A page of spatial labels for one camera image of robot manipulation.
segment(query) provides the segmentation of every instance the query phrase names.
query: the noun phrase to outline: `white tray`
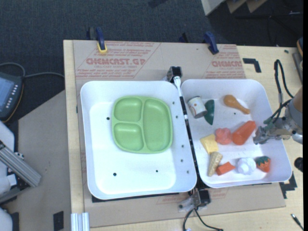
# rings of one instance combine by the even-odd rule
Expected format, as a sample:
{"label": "white tray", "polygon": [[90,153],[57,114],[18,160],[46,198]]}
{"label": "white tray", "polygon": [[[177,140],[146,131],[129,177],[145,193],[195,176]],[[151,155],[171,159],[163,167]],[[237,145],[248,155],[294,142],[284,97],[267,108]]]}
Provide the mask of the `white tray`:
{"label": "white tray", "polygon": [[[123,96],[158,98],[170,108],[173,142],[157,154],[119,149],[112,137],[114,102]],[[188,192],[195,172],[190,142],[176,87],[166,81],[90,81],[80,91],[85,133],[87,178],[91,194],[109,200]]]}
{"label": "white tray", "polygon": [[[213,125],[207,123],[203,117],[195,119],[186,106],[200,177],[206,185],[221,188],[281,182],[291,177],[292,168],[283,142],[269,140],[265,144],[255,145],[252,138],[255,133],[241,146],[234,143],[218,144],[219,152],[223,155],[220,164],[230,161],[235,166],[241,157],[255,158],[266,155],[271,159],[269,173],[255,170],[252,175],[244,175],[233,170],[221,176],[216,173],[211,177],[207,175],[209,155],[200,142],[202,137],[215,134],[218,128],[229,128],[234,132],[248,120],[254,120],[257,127],[264,126],[263,121],[272,115],[266,92],[259,82],[249,79],[189,79],[183,82],[181,89],[186,103],[194,96],[201,96],[203,103],[210,99],[215,102]],[[239,110],[227,107],[223,103],[223,97],[227,94],[233,95],[244,107],[249,108],[250,114],[245,115]]]}

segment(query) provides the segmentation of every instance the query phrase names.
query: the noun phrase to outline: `black device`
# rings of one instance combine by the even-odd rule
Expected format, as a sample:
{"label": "black device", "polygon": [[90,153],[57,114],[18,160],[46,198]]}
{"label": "black device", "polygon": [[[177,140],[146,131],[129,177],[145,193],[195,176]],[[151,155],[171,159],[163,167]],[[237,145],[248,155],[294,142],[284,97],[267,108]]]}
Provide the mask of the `black device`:
{"label": "black device", "polygon": [[0,120],[5,122],[15,112],[23,92],[21,77],[0,72]]}

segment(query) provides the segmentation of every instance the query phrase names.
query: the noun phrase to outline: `toy food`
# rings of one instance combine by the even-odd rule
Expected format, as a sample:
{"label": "toy food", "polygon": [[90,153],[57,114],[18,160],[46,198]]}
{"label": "toy food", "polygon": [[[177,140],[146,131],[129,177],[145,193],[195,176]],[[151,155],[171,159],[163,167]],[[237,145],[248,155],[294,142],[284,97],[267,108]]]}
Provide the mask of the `toy food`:
{"label": "toy food", "polygon": [[230,162],[227,162],[223,165],[218,166],[216,169],[216,173],[218,175],[223,175],[234,169],[235,169],[235,166],[233,166]]}
{"label": "toy food", "polygon": [[200,139],[201,144],[206,149],[208,154],[218,151],[218,144],[215,141],[215,135],[211,134]]}
{"label": "toy food", "polygon": [[261,169],[263,172],[270,171],[270,158],[268,156],[261,156],[256,159],[257,168]]}
{"label": "toy food", "polygon": [[250,114],[250,110],[243,107],[234,96],[226,95],[223,99],[225,105],[242,111],[244,114]]}
{"label": "toy food", "polygon": [[228,128],[218,128],[215,131],[216,142],[219,144],[230,144],[232,142],[232,134]]}
{"label": "toy food", "polygon": [[215,173],[216,168],[218,164],[220,163],[221,159],[222,159],[222,154],[220,154],[219,152],[211,153],[210,163],[209,163],[208,171],[207,171],[208,176],[212,176]]}
{"label": "toy food", "polygon": [[244,175],[251,175],[256,168],[256,162],[251,157],[241,158],[237,162],[237,171]]}
{"label": "toy food", "polygon": [[232,133],[232,140],[237,145],[242,145],[246,142],[249,136],[256,128],[254,121],[247,121],[240,126],[234,133]]}
{"label": "toy food", "polygon": [[214,109],[215,103],[214,100],[211,99],[205,103],[205,108],[207,110],[207,114],[204,116],[205,120],[210,124],[213,125],[214,121]]}

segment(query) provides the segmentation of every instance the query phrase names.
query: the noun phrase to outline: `table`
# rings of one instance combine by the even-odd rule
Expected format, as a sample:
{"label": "table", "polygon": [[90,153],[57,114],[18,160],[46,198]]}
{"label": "table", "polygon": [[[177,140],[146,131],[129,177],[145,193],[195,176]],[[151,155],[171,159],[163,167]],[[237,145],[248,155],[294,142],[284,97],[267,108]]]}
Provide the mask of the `table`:
{"label": "table", "polygon": [[[266,89],[272,110],[278,107],[277,88],[274,80],[273,63],[279,59],[284,66],[286,82],[291,93],[296,93],[301,87],[297,69],[292,54],[297,52],[296,48],[279,47],[249,47],[238,46],[238,52],[242,58],[255,58],[259,61],[261,73],[256,73],[253,65],[244,64],[246,78],[259,81]],[[64,68],[65,68],[65,91],[68,126],[68,150],[71,187],[71,210],[72,213],[83,213],[83,187],[81,178],[81,163],[79,152],[78,119],[76,114],[76,87],[74,69],[73,40],[64,41]],[[291,164],[296,158],[303,156],[302,145],[292,139],[284,141]],[[291,218],[294,213],[303,224],[303,173],[293,166],[297,188],[287,193],[286,207],[278,209],[266,209],[233,214],[213,215],[204,217],[208,225],[224,228],[229,231],[238,230],[296,230],[300,229]],[[183,220],[170,219],[153,222],[134,223],[109,227],[92,228],[93,231],[157,231],[181,230]],[[186,227],[192,230],[206,230],[196,217],[191,217]]]}

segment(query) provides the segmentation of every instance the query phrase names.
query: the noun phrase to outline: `toy can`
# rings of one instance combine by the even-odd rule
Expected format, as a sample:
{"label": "toy can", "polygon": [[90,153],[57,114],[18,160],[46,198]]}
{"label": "toy can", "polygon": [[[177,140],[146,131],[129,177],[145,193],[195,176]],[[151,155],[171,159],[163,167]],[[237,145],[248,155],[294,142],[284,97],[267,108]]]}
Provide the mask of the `toy can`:
{"label": "toy can", "polygon": [[187,103],[194,118],[201,118],[207,114],[207,110],[200,96],[189,99]]}

